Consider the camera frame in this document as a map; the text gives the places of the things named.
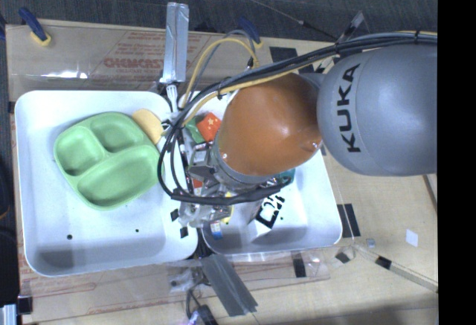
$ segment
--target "green plate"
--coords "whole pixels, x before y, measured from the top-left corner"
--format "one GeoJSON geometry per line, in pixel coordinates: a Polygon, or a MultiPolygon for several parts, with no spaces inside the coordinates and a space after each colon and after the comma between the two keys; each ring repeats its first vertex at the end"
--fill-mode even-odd
{"type": "Polygon", "coordinates": [[[62,132],[54,158],[83,201],[112,209],[145,193],[158,182],[158,150],[129,116],[106,112],[62,132]]]}

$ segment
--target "orange object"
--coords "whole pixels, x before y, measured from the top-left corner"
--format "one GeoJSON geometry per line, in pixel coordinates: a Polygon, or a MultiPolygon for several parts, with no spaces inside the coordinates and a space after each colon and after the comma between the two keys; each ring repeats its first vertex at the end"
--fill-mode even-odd
{"type": "Polygon", "coordinates": [[[199,181],[198,179],[192,178],[192,184],[194,189],[198,189],[199,187],[203,186],[203,182],[199,181]]]}
{"type": "Polygon", "coordinates": [[[215,138],[216,133],[222,121],[218,119],[212,112],[207,113],[207,115],[196,124],[197,129],[200,132],[200,135],[205,139],[205,141],[210,142],[215,138]]]}
{"type": "Polygon", "coordinates": [[[319,149],[317,89],[297,74],[240,89],[216,140],[223,161],[247,176],[298,167],[319,149]]]}

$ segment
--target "yellow cable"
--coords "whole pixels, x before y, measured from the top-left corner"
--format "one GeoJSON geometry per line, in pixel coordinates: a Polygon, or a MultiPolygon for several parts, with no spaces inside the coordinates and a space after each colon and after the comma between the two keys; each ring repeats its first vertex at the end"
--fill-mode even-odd
{"type": "MultiPolygon", "coordinates": [[[[408,34],[413,34],[416,33],[416,30],[398,30],[396,33],[408,33],[408,34]]],[[[422,30],[419,32],[420,34],[426,34],[428,36],[438,36],[438,33],[436,31],[426,31],[422,30]]]]}
{"type": "Polygon", "coordinates": [[[226,38],[221,38],[221,39],[218,39],[217,41],[215,41],[214,43],[212,43],[210,46],[208,46],[205,51],[202,53],[202,55],[200,56],[199,58],[199,61],[197,62],[196,66],[195,66],[195,69],[193,70],[193,73],[192,73],[192,77],[190,78],[190,82],[188,83],[188,87],[187,87],[187,90],[185,92],[185,95],[184,95],[184,99],[182,101],[182,105],[180,108],[184,108],[184,105],[185,103],[187,102],[187,99],[190,95],[190,92],[192,90],[192,86],[193,84],[195,83],[195,79],[199,73],[199,71],[202,69],[202,64],[203,62],[205,61],[205,58],[206,56],[218,45],[224,43],[224,42],[235,42],[235,43],[238,43],[240,44],[241,46],[243,46],[248,52],[249,54],[251,55],[251,57],[253,58],[253,63],[254,63],[254,67],[258,67],[260,65],[260,62],[258,61],[258,58],[256,56],[256,54],[253,52],[253,50],[250,48],[250,46],[248,46],[248,44],[244,43],[243,41],[240,41],[239,39],[237,38],[233,38],[233,37],[226,37],[226,38]]]}
{"type": "MultiPolygon", "coordinates": [[[[284,75],[291,74],[292,72],[294,72],[296,70],[299,70],[302,67],[303,66],[300,66],[298,68],[293,68],[292,70],[288,70],[288,71],[283,72],[282,74],[273,75],[271,77],[251,80],[250,82],[240,83],[240,84],[237,84],[236,86],[225,87],[224,89],[220,90],[220,94],[226,94],[227,92],[232,92],[232,91],[236,91],[238,89],[245,89],[246,87],[251,87],[251,86],[261,84],[261,83],[266,83],[266,82],[269,82],[270,80],[274,80],[274,79],[277,79],[279,77],[283,77],[284,75]]],[[[195,117],[196,113],[203,107],[203,105],[206,104],[206,102],[212,100],[214,97],[217,97],[217,96],[218,96],[218,92],[215,91],[215,92],[212,92],[211,94],[207,95],[203,99],[201,99],[196,104],[193,111],[184,120],[184,123],[182,125],[185,126],[190,120],[193,119],[193,117],[195,117]]]]}

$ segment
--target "black tape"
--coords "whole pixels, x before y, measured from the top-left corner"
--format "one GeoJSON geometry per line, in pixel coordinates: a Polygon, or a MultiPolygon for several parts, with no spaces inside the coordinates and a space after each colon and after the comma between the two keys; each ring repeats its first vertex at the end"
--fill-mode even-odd
{"type": "Polygon", "coordinates": [[[188,236],[188,228],[182,227],[180,229],[180,239],[185,238],[186,236],[188,236]]]}
{"type": "Polygon", "coordinates": [[[358,229],[356,214],[352,204],[337,205],[337,210],[342,222],[342,237],[351,238],[352,236],[360,236],[358,229]]]}
{"type": "Polygon", "coordinates": [[[377,260],[375,261],[375,264],[378,266],[381,266],[385,269],[390,270],[390,267],[392,265],[392,261],[385,258],[385,257],[378,257],[377,260]]]}
{"type": "Polygon", "coordinates": [[[295,267],[296,277],[306,277],[306,266],[304,265],[303,257],[300,252],[292,255],[292,264],[295,267]]]}
{"type": "Polygon", "coordinates": [[[30,315],[33,312],[33,298],[31,296],[18,296],[16,311],[19,315],[30,315]]]}
{"type": "Polygon", "coordinates": [[[350,261],[349,257],[344,252],[339,252],[337,255],[335,255],[335,258],[340,260],[343,264],[350,261]]]}
{"type": "Polygon", "coordinates": [[[175,209],[174,211],[170,213],[170,219],[172,220],[172,222],[175,221],[178,217],[179,217],[179,209],[175,209]]]}

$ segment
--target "red object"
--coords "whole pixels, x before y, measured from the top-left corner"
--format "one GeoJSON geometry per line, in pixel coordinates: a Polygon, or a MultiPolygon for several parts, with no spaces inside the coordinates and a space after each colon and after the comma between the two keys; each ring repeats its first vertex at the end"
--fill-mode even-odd
{"type": "Polygon", "coordinates": [[[216,133],[221,125],[222,121],[218,119],[213,113],[209,112],[207,115],[196,124],[197,129],[200,132],[200,135],[205,139],[205,141],[210,142],[215,138],[216,133]]]}
{"type": "Polygon", "coordinates": [[[198,189],[199,187],[203,186],[203,182],[199,181],[198,179],[192,178],[192,184],[194,189],[198,189]]]}

